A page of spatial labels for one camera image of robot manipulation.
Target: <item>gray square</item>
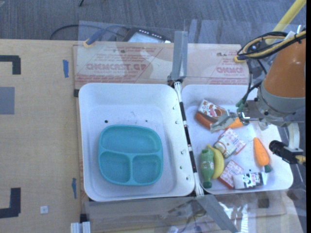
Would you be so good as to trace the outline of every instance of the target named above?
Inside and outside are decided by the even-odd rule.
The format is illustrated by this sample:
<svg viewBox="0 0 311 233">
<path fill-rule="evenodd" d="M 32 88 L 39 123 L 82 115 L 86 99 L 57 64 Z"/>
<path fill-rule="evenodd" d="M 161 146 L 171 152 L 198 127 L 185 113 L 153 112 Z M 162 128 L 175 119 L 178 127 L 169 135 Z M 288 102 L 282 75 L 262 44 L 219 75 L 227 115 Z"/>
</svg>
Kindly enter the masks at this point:
<svg viewBox="0 0 311 233">
<path fill-rule="evenodd" d="M 15 87 L 0 87 L 0 115 L 13 115 Z"/>
</svg>

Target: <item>wooden board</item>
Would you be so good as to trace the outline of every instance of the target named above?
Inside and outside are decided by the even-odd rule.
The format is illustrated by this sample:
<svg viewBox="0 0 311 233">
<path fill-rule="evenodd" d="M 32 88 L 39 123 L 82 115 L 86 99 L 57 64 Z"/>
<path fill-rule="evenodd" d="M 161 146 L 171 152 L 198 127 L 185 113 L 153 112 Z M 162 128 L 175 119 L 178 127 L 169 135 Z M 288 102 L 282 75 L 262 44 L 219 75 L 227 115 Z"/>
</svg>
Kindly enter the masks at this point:
<svg viewBox="0 0 311 233">
<path fill-rule="evenodd" d="M 21 58 L 20 75 L 12 75 L 12 63 L 0 62 L 0 86 L 15 88 L 14 114 L 0 115 L 1 208 L 9 204 L 10 189 L 21 188 L 21 212 L 0 219 L 0 232 L 64 233 L 80 221 L 74 44 L 0 40 L 0 55 Z M 48 213 L 41 214 L 46 205 Z"/>
</svg>

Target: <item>green bottle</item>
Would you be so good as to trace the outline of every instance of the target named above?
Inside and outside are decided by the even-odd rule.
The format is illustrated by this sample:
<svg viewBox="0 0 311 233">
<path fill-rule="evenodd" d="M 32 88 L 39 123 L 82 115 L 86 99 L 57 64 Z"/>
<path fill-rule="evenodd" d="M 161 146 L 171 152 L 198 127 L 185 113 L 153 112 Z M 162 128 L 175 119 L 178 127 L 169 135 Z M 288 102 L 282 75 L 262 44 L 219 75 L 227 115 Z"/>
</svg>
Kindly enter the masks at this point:
<svg viewBox="0 0 311 233">
<path fill-rule="evenodd" d="M 214 152 L 210 149 L 203 149 L 201 152 L 201 172 L 204 177 L 204 188 L 211 188 L 212 182 L 210 181 L 214 174 Z"/>
</svg>

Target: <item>small box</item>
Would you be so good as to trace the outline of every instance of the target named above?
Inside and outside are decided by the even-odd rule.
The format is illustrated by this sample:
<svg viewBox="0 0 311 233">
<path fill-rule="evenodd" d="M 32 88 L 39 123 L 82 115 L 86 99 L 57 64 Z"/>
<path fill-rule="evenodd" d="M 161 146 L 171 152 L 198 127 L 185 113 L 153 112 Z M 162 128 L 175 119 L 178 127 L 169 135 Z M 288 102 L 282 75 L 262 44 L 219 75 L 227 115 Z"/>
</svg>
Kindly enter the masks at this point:
<svg viewBox="0 0 311 233">
<path fill-rule="evenodd" d="M 235 189 L 248 189 L 267 184 L 265 172 L 245 173 L 233 176 Z"/>
<path fill-rule="evenodd" d="M 233 175 L 243 174 L 244 169 L 236 164 L 233 160 L 230 160 L 224 171 L 218 178 L 223 184 L 225 184 L 228 188 L 234 188 Z"/>
<path fill-rule="evenodd" d="M 211 124 L 218 121 L 218 118 L 226 113 L 226 109 L 203 99 L 195 114 L 195 119 L 210 129 Z"/>
<path fill-rule="evenodd" d="M 246 143 L 231 128 L 226 129 L 214 143 L 214 147 L 223 153 L 224 158 L 239 153 L 245 145 Z"/>
</svg>

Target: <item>yellow cable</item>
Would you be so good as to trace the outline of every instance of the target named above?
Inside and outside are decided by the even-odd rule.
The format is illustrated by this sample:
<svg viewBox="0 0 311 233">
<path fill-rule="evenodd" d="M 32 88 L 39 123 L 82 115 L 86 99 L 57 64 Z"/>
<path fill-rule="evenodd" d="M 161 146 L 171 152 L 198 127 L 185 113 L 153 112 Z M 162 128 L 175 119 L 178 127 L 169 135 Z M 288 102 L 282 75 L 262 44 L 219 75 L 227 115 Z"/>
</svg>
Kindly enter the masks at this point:
<svg viewBox="0 0 311 233">
<path fill-rule="evenodd" d="M 261 40 L 266 40 L 266 39 L 272 39 L 272 38 L 273 39 L 284 39 L 285 37 L 284 36 L 273 36 L 273 35 L 271 35 L 271 36 L 264 36 L 264 37 L 258 37 L 257 39 L 254 39 L 254 40 L 250 41 L 249 43 L 247 43 L 245 45 L 245 47 L 243 48 L 242 52 L 243 53 L 247 53 L 248 48 L 251 45 L 253 45 L 254 43 L 256 43 L 256 42 L 259 42 Z"/>
<path fill-rule="evenodd" d="M 87 39 L 87 40 L 85 40 L 85 41 L 83 42 L 83 46 L 84 46 L 86 49 L 88 49 L 88 48 L 90 48 L 90 47 L 92 47 L 92 46 L 95 45 L 95 42 L 93 42 L 92 44 L 88 45 L 88 44 L 86 43 L 88 40 L 89 40 L 89 39 Z"/>
<path fill-rule="evenodd" d="M 238 55 L 234 56 L 233 60 L 234 60 L 235 63 L 242 63 L 242 62 L 245 61 L 245 60 L 239 60 L 238 59 Z"/>
<path fill-rule="evenodd" d="M 306 157 L 303 156 L 303 155 L 296 155 L 295 158 L 296 158 L 300 163 L 306 162 Z"/>
<path fill-rule="evenodd" d="M 296 0 L 286 14 L 282 17 L 280 22 L 276 25 L 273 31 L 283 31 L 288 24 L 294 19 L 294 17 L 298 14 L 298 12 L 302 9 L 303 6 L 307 3 L 307 0 Z"/>
<path fill-rule="evenodd" d="M 302 32 L 300 32 L 300 33 L 298 33 L 298 34 L 293 35 L 292 37 L 290 37 L 290 38 L 288 38 L 288 39 L 286 39 L 286 40 L 283 40 L 283 41 L 281 41 L 281 42 L 275 44 L 275 45 L 272 46 L 271 48 L 266 49 L 266 50 L 264 50 L 264 51 L 262 51 L 262 52 L 249 53 L 249 54 L 247 54 L 247 57 L 250 57 L 250 58 L 253 57 L 253 58 L 254 58 L 254 57 L 263 56 L 263 55 L 265 55 L 265 54 L 267 54 L 267 53 L 270 53 L 270 52 L 274 51 L 275 49 L 278 49 L 278 48 L 282 47 L 283 45 L 287 44 L 288 42 L 290 42 L 290 41 L 292 41 L 292 40 L 295 40 L 295 38 L 304 36 L 306 33 L 307 33 L 307 31 L 302 31 Z M 242 49 L 242 51 L 243 51 L 243 53 L 247 53 L 247 49 L 248 49 L 249 46 L 253 45 L 254 43 L 256 43 L 256 42 L 258 42 L 258 41 L 260 41 L 260 40 L 266 40 L 266 39 L 272 39 L 272 38 L 273 38 L 273 39 L 276 39 L 276 38 L 282 39 L 282 38 L 284 38 L 284 37 L 283 37 L 283 36 L 264 36 L 264 37 L 259 37 L 259 38 L 257 38 L 257 39 L 252 40 L 251 42 L 247 43 L 247 44 L 245 45 L 245 47 Z"/>
<path fill-rule="evenodd" d="M 277 44 L 274 45 L 273 47 L 271 47 L 271 48 L 269 48 L 269 49 L 267 49 L 267 50 L 265 50 L 265 51 L 263 51 L 263 52 L 260 52 L 260 53 L 251 53 L 251 54 L 248 54 L 247 57 L 253 57 L 253 58 L 254 58 L 254 57 L 263 56 L 263 55 L 265 55 L 265 54 L 267 54 L 267 53 L 270 53 L 270 52 L 274 51 L 275 49 L 278 49 L 278 48 L 282 47 L 282 46 L 285 45 L 286 43 L 288 43 L 288 42 L 290 42 L 290 41 L 292 41 L 292 40 L 295 40 L 295 38 L 301 37 L 301 36 L 303 36 L 303 35 L 305 35 L 305 34 L 306 34 L 306 31 L 302 31 L 302 32 L 300 32 L 300 33 L 298 33 L 298 34 L 295 34 L 294 36 L 292 36 L 292 37 L 290 37 L 290 38 L 288 38 L 288 39 L 286 39 L 286 40 L 283 40 L 283 41 L 277 43 Z"/>
</svg>

